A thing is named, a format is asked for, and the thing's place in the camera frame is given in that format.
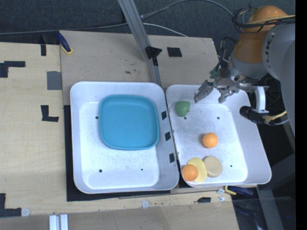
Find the green object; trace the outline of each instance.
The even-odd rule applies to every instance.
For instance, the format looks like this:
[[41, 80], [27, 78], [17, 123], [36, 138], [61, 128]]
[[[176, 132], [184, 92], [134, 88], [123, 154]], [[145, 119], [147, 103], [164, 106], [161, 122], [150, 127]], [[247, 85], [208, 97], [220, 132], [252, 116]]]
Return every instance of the green object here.
[[176, 103], [175, 110], [180, 117], [185, 117], [190, 109], [190, 102], [179, 101]]

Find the orange fruit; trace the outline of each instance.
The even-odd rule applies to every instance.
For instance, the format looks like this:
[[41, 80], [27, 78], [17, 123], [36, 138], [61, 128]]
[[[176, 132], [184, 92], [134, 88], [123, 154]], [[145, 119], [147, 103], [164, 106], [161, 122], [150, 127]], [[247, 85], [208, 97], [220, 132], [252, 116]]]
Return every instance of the orange fruit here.
[[193, 164], [183, 166], [181, 172], [186, 181], [194, 181], [198, 176], [198, 169]]
[[219, 142], [219, 138], [213, 132], [207, 133], [202, 137], [202, 143], [206, 148], [214, 148]]

